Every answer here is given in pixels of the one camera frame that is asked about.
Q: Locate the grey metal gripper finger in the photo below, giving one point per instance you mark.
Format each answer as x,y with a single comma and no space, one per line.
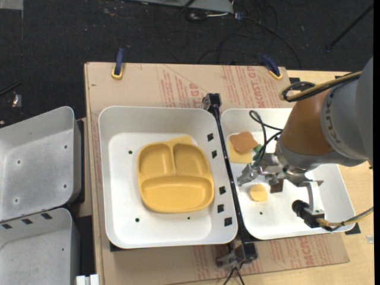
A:
276,186
247,174

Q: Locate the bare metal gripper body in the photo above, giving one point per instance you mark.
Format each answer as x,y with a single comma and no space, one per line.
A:
274,166

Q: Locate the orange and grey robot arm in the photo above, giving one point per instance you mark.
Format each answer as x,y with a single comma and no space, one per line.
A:
332,123

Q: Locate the thin black rod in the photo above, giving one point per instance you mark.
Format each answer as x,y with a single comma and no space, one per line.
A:
230,171

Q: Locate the small yellow biscuit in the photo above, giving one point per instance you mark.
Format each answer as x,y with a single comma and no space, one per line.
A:
258,193

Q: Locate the yellow cheese slice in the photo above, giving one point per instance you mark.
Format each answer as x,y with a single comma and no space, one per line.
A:
239,156

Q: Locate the white plastic tray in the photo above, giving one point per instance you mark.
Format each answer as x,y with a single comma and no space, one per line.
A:
32,251
276,218
35,159
124,188

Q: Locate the brown toast slice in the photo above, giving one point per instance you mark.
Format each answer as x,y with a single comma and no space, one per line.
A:
243,142

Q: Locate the yellow divided plate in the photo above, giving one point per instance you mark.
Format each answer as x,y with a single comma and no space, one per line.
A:
175,180

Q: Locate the brown cardboard board red print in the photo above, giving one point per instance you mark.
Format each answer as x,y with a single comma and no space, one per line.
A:
154,82

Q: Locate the black computer mouse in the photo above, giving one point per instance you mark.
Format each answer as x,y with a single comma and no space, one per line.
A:
195,16

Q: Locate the black cylinder on white bracket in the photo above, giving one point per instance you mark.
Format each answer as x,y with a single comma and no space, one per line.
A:
310,209

